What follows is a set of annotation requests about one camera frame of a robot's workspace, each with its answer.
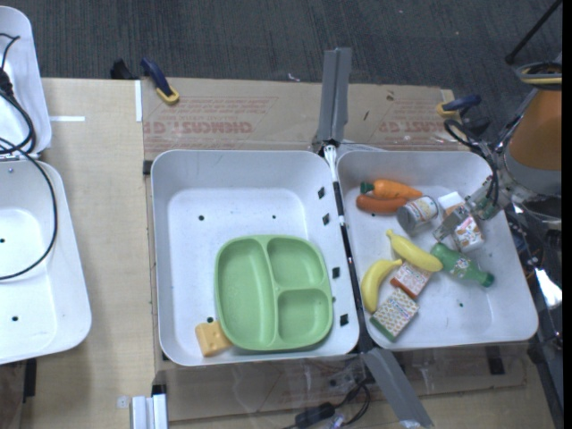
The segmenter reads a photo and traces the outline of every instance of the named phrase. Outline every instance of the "green plate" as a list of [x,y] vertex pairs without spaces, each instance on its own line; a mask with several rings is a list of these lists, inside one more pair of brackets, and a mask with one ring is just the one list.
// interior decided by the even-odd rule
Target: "green plate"
[[225,243],[216,256],[214,295],[224,333],[243,349],[301,349],[332,327],[324,259],[297,237],[250,235]]

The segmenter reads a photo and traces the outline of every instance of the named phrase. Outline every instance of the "silver can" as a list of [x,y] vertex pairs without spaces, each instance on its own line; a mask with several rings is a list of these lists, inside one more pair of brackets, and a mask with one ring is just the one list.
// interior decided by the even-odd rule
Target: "silver can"
[[433,198],[423,196],[407,202],[397,210],[397,221],[406,233],[415,233],[439,214]]

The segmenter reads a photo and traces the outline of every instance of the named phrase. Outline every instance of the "toy banana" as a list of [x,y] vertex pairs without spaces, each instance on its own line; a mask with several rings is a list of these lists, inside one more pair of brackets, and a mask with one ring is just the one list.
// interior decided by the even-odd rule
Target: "toy banana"
[[421,249],[411,240],[394,233],[392,229],[388,229],[385,233],[391,240],[393,250],[409,263],[427,272],[439,272],[443,268],[439,259]]
[[368,312],[373,313],[377,309],[379,286],[382,284],[383,278],[388,275],[391,269],[401,264],[403,264],[401,259],[394,261],[379,259],[369,266],[359,286],[364,307]]

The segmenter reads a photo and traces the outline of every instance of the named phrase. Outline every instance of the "blue clamp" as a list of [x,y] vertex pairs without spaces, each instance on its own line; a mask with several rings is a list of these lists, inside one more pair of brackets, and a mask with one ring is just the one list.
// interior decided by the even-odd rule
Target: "blue clamp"
[[465,114],[471,106],[476,106],[481,103],[481,96],[471,95],[456,100],[451,100],[448,103],[440,103],[437,105],[437,113],[442,117],[454,116],[460,110],[461,116]]
[[179,101],[179,92],[173,86],[170,86],[166,77],[159,66],[150,59],[143,57],[141,66],[145,73],[150,75],[156,85],[157,94],[165,101],[166,104],[172,105]]

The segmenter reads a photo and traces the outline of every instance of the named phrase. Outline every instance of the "toy bottle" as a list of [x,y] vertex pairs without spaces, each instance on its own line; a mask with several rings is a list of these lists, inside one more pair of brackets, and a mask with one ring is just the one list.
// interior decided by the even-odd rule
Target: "toy bottle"
[[437,243],[431,248],[431,254],[437,257],[443,264],[443,270],[458,278],[476,280],[485,288],[494,282],[494,276],[479,270],[476,264],[467,256],[458,251],[447,248],[442,243]]

